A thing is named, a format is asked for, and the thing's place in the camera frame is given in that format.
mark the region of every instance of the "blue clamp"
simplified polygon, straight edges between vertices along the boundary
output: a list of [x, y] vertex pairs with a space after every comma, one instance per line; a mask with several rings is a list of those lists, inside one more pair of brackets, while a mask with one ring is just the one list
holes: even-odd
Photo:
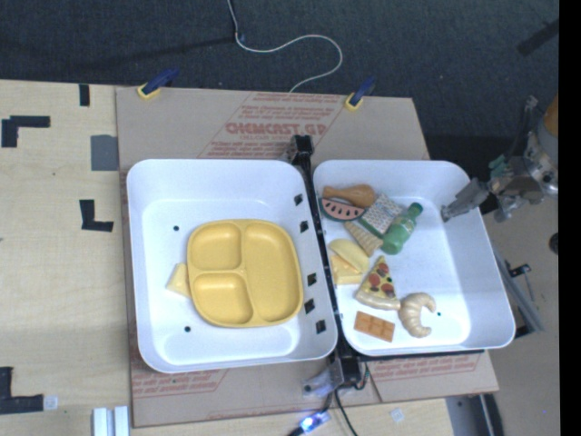
[[345, 100], [345, 107], [350, 112], [356, 111], [363, 102], [363, 96], [371, 95], [373, 89], [375, 89], [375, 77], [370, 76], [363, 82], [363, 84], [361, 84], [357, 92], [354, 92], [349, 97], [347, 97]]
[[149, 100], [160, 93], [160, 87], [171, 85], [179, 73], [180, 70], [177, 68], [165, 69], [156, 75], [149, 83], [137, 87], [137, 94], [139, 94], [143, 100]]

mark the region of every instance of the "toy bottle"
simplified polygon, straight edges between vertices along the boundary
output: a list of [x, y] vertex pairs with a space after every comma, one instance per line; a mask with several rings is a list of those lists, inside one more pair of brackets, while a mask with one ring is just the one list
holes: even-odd
[[416, 228], [416, 218], [423, 211], [423, 207], [414, 202], [406, 212], [396, 216], [385, 236], [383, 236], [381, 250], [390, 255], [401, 252], [404, 242], [409, 239]]

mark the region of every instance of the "watermelon slice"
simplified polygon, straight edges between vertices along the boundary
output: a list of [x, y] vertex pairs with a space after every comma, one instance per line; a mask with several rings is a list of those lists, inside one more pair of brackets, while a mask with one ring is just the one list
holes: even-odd
[[325, 216], [338, 222], [357, 220], [365, 213], [364, 208], [325, 198], [320, 199], [320, 208]]

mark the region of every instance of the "divided yellow plate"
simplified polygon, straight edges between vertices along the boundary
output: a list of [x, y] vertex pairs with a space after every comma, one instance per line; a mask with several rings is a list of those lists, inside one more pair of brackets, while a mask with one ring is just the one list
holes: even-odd
[[203, 224], [190, 236], [187, 263], [193, 303], [212, 324], [270, 326], [290, 320], [302, 306], [299, 260], [277, 224]]

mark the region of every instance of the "cardboard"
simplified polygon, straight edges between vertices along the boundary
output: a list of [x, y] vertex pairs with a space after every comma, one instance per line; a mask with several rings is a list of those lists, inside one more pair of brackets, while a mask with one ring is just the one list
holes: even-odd
[[[346, 96], [163, 88], [149, 101], [116, 89], [123, 246], [131, 346], [133, 426], [317, 410], [302, 383], [325, 360], [211, 372], [163, 374], [137, 349], [126, 175], [148, 158], [264, 158], [284, 155], [295, 134], [312, 137], [312, 164], [330, 159], [427, 160], [410, 99], [366, 97], [356, 112]], [[343, 404], [362, 405], [497, 390], [487, 352], [370, 362], [370, 384]]]

